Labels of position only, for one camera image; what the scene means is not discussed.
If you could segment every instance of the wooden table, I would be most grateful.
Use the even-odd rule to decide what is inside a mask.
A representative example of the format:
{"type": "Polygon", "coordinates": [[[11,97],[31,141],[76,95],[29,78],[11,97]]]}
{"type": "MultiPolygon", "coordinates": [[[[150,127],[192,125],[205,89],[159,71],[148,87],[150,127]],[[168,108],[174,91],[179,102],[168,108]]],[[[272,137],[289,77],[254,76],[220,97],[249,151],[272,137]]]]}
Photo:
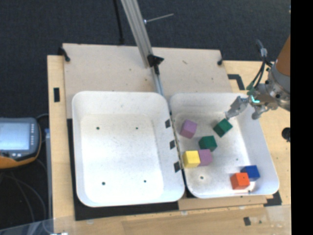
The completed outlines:
{"type": "MultiPolygon", "coordinates": [[[[174,234],[175,232],[173,231],[177,231],[177,234],[184,234],[182,232],[187,234],[187,231],[194,231],[195,229],[201,234],[201,232],[207,231],[208,224],[210,224],[209,227],[211,229],[221,229],[223,220],[230,222],[223,226],[222,230],[224,231],[231,229],[233,225],[237,226],[238,229],[245,229],[247,225],[243,223],[243,217],[251,215],[254,215],[254,217],[257,215],[269,217],[268,213],[271,213],[271,215],[272,213],[280,213],[283,214],[283,220],[279,220],[279,223],[288,231],[289,225],[291,225],[289,217],[291,209],[290,143],[282,138],[281,133],[285,127],[290,127],[290,113],[283,109],[264,113],[260,118],[260,124],[280,180],[279,194],[282,200],[281,206],[270,209],[264,207],[263,204],[272,199],[272,195],[205,200],[188,199],[184,196],[179,200],[179,211],[75,221],[67,136],[67,118],[70,118],[70,111],[67,109],[67,102],[69,102],[77,90],[84,90],[86,87],[84,87],[82,82],[72,82],[76,86],[69,86],[68,84],[71,83],[69,81],[71,79],[74,81],[84,80],[84,76],[79,77],[78,75],[75,77],[75,72],[76,74],[83,74],[84,69],[85,71],[89,71],[90,67],[102,69],[102,67],[105,67],[105,64],[109,66],[116,62],[126,62],[129,72],[135,72],[138,67],[139,69],[145,68],[142,67],[140,56],[136,55],[136,47],[72,44],[64,44],[63,47],[71,58],[70,63],[65,63],[63,56],[49,55],[47,57],[52,203],[56,229],[67,232],[75,231],[75,234],[90,234],[91,232],[93,234],[97,234],[97,232],[103,234],[103,229],[106,231],[105,234],[146,234],[147,227],[150,227],[150,234],[165,234],[163,232],[168,232],[169,230],[174,234]],[[110,59],[110,61],[107,60],[108,56],[114,55],[118,56],[118,60],[114,60],[114,58],[110,59]],[[59,91],[60,98],[55,98],[55,90],[59,91]],[[212,222],[211,217],[215,217],[215,222],[212,222]]],[[[241,78],[246,86],[254,78],[261,65],[261,62],[258,61],[223,61],[222,65],[218,66],[217,61],[221,57],[218,50],[154,48],[154,53],[168,60],[167,62],[164,60],[160,65],[161,75],[163,75],[161,81],[166,91],[166,98],[169,98],[175,92],[185,92],[183,85],[185,79],[190,77],[197,80],[194,83],[195,86],[189,86],[189,90],[192,92],[233,91],[234,93],[246,93],[246,91],[240,90],[236,80],[229,80],[227,75],[236,75],[235,77],[241,78]],[[198,69],[198,72],[194,72],[190,68],[193,68],[193,70],[198,69]]],[[[152,78],[147,73],[144,76],[147,83],[142,85],[140,89],[132,88],[131,82],[127,79],[122,81],[127,83],[127,86],[130,84],[131,91],[153,91],[152,78]]],[[[110,88],[116,87],[115,90],[118,91],[121,90],[119,87],[121,83],[115,82],[108,86],[110,88]]],[[[95,82],[93,84],[96,90],[99,83],[95,82]]],[[[270,225],[272,219],[268,218],[267,221],[263,220],[262,228],[265,229],[267,225],[266,229],[271,231],[273,229],[270,225]]],[[[251,229],[251,234],[259,234],[255,229],[256,227],[251,229]]]]}

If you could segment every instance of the block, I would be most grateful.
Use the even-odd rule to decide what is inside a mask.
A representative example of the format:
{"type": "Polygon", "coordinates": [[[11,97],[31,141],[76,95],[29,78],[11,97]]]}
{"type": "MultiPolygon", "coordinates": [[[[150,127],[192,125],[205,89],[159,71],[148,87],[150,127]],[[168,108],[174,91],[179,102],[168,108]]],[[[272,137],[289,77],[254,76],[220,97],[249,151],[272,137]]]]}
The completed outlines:
{"type": "Polygon", "coordinates": [[[206,166],[212,163],[213,157],[210,149],[199,150],[200,164],[198,166],[206,166]]]}
{"type": "Polygon", "coordinates": [[[233,126],[227,121],[227,119],[223,119],[222,121],[220,121],[217,125],[215,125],[215,127],[213,128],[213,130],[217,133],[217,135],[220,136],[220,138],[222,136],[225,135],[225,133],[227,131],[229,131],[233,126]]]}
{"type": "Polygon", "coordinates": [[[238,172],[230,177],[231,185],[234,190],[245,189],[250,185],[248,173],[238,172]]]}
{"type": "Polygon", "coordinates": [[[200,164],[198,151],[185,151],[182,160],[185,168],[195,168],[200,164]]]}
{"type": "Polygon", "coordinates": [[[192,138],[197,130],[197,123],[186,119],[183,123],[180,133],[183,137],[192,138]]]}
{"type": "Polygon", "coordinates": [[[217,144],[214,136],[205,136],[199,140],[199,146],[200,149],[210,149],[210,151],[213,152],[216,149],[217,144]]]}
{"type": "Polygon", "coordinates": [[[240,170],[240,172],[246,172],[250,181],[256,181],[260,178],[260,173],[256,165],[248,165],[240,170]]]}

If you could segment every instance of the black floor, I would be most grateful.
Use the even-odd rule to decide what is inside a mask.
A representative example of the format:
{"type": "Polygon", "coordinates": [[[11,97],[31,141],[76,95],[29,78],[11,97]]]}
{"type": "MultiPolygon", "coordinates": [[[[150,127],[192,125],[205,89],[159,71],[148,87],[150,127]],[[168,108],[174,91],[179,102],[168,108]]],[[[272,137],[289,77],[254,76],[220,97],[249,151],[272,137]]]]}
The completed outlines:
{"type": "MultiPolygon", "coordinates": [[[[134,46],[120,0],[117,3],[125,45],[134,46]]],[[[268,59],[274,60],[291,32],[291,0],[138,3],[147,20],[174,14],[147,24],[153,47],[219,49],[225,60],[259,61],[259,39],[268,59]]],[[[58,54],[62,43],[119,44],[113,0],[0,0],[0,117],[48,113],[46,57],[58,54]]],[[[40,125],[44,133],[47,118],[40,125]]],[[[43,145],[37,161],[0,172],[0,229],[47,218],[45,163],[43,145]]]]}

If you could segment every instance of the handheld device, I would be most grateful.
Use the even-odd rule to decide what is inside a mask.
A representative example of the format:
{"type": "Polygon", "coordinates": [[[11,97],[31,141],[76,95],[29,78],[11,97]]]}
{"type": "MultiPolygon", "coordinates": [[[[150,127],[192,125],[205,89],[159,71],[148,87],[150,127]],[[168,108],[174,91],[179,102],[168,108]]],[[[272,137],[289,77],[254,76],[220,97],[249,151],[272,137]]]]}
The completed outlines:
{"type": "Polygon", "coordinates": [[[41,130],[32,117],[0,117],[0,169],[34,161],[41,147],[41,130]]]}

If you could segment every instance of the empty white tray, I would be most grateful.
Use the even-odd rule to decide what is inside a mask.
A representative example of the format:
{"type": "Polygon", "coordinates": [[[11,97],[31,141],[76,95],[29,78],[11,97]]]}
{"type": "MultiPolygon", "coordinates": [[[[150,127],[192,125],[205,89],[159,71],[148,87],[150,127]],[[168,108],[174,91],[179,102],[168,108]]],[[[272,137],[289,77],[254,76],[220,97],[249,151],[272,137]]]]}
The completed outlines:
{"type": "Polygon", "coordinates": [[[251,118],[254,112],[251,106],[229,120],[233,127],[221,138],[213,130],[225,118],[225,112],[239,95],[247,97],[234,93],[181,93],[170,99],[181,155],[186,150],[199,150],[198,142],[203,136],[214,136],[217,143],[211,164],[184,169],[187,187],[198,198],[271,195],[279,188],[278,176],[259,120],[251,118]],[[191,139],[179,134],[186,119],[198,124],[191,139]],[[261,177],[244,190],[233,190],[230,176],[240,172],[246,165],[257,165],[261,177]]]}
{"type": "Polygon", "coordinates": [[[168,103],[157,93],[77,93],[76,190],[90,207],[173,202],[185,190],[168,103]]]}

